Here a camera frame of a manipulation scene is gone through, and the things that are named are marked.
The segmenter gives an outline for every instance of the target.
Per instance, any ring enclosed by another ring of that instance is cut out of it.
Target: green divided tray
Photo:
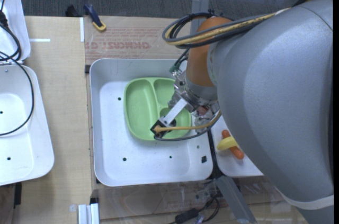
[[[129,131],[142,140],[155,140],[150,130],[159,117],[169,112],[167,102],[174,93],[170,78],[139,78],[130,81],[124,90],[124,113]],[[175,118],[176,126],[191,126],[192,116],[183,109]],[[165,138],[179,138],[188,130],[175,130]]]

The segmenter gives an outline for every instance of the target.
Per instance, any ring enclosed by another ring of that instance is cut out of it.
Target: black connector
[[[184,223],[192,218],[196,218],[199,214],[199,210],[197,210],[196,208],[193,208],[187,212],[184,212],[182,214],[178,214],[175,217],[175,223],[176,224],[181,224]]]

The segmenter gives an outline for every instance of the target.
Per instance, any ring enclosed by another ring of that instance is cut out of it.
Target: carrot
[[[227,137],[230,137],[231,134],[229,133],[228,130],[223,130],[221,132],[221,135],[222,135],[222,138],[227,138]],[[245,157],[245,154],[237,147],[230,147],[229,150],[231,151],[231,153],[239,160],[242,160],[244,159]]]

